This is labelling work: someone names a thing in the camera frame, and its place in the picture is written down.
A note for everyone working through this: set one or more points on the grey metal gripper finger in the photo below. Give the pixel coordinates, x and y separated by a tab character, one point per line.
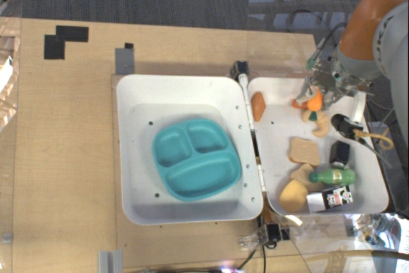
305	89
329	99

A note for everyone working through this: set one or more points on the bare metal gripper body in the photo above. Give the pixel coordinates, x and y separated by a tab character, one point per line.
332	76

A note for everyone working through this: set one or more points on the orange carrot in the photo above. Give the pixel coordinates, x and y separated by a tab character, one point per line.
314	101

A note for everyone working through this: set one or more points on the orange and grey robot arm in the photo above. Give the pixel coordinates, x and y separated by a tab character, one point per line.
361	28

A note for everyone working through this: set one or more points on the beige and green toy food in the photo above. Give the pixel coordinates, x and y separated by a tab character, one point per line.
308	115

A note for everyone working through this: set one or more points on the beige croissant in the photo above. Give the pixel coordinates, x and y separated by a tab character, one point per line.
322	126

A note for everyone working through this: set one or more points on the white plastic tray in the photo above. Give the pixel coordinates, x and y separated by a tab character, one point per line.
278	131
140	150

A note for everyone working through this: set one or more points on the orange brown toy sausage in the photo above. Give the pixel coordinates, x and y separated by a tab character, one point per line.
258	106

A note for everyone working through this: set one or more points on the black cube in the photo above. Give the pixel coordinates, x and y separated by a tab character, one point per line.
339	151

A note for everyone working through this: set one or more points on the tan bread slice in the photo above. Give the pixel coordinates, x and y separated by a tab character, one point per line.
305	151
302	174

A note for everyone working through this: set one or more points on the thin black and white rod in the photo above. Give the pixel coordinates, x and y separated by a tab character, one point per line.
247	99

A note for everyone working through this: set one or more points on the green bottle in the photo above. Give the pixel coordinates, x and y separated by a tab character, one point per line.
335	176

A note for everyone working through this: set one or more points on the black and white carton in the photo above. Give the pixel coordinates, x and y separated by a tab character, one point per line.
335	198

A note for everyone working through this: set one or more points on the yellow rounded toy food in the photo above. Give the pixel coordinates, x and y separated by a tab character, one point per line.
292	196

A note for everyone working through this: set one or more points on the teal divided plate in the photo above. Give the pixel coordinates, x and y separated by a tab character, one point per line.
195	163

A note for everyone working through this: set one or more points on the black cylinder on white bracket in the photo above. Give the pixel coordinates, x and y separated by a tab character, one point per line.
343	124

